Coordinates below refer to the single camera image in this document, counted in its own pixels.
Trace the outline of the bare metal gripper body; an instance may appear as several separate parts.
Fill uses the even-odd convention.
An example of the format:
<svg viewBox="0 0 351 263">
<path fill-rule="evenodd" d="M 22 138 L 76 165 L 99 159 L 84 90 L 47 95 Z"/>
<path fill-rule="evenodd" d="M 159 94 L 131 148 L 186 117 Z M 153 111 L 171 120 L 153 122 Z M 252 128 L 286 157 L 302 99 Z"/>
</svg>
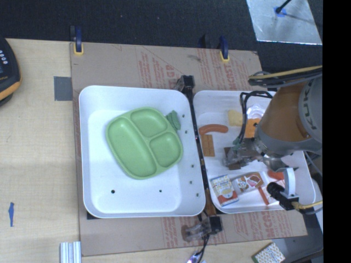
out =
<svg viewBox="0 0 351 263">
<path fill-rule="evenodd" d="M 282 161 L 283 155 L 274 153 L 255 138 L 236 138 L 233 145 L 224 148 L 223 164 L 230 170 L 241 169 L 253 161 L 263 162 L 269 170 L 284 171 L 288 165 Z"/>
</svg>

